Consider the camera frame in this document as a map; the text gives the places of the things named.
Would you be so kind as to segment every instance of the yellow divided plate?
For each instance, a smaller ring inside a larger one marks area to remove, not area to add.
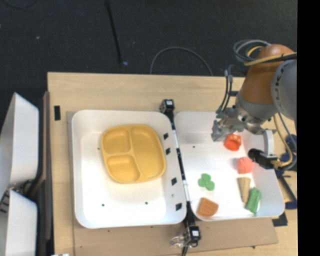
[[[106,130],[101,149],[107,172],[119,183],[154,180],[164,174],[166,159],[156,132],[144,124]]]

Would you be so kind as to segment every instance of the white tray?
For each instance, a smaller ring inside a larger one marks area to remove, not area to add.
[[[201,197],[219,204],[217,213],[210,218],[197,217],[203,221],[276,217],[285,210],[284,199],[273,169],[266,170],[255,164],[252,173],[238,174],[237,160],[248,156],[252,148],[264,150],[262,135],[248,131],[238,133],[242,145],[238,151],[225,148],[223,141],[213,142],[212,126],[216,114],[213,112],[179,112],[175,116],[175,127],[185,172],[191,208],[196,214]],[[213,191],[198,185],[202,173],[211,175],[215,183]],[[261,200],[256,214],[245,209],[241,200],[238,177],[251,178],[250,187],[261,191]]]
[[[107,129],[145,124],[157,133],[165,155],[165,173],[151,181],[122,184],[108,175],[100,150]],[[169,119],[159,112],[81,110],[69,121],[74,213],[86,228],[164,225],[186,216],[186,199]]]

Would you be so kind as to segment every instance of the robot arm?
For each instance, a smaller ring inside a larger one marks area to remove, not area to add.
[[[240,51],[246,47],[243,55]],[[256,58],[250,57],[260,50]],[[261,125],[276,113],[294,120],[297,128],[297,53],[280,44],[260,40],[244,40],[234,45],[236,58],[250,66],[235,105],[224,107],[212,127],[213,141],[223,141],[227,135],[244,129],[253,134],[265,134]],[[227,81],[232,82],[230,71]]]

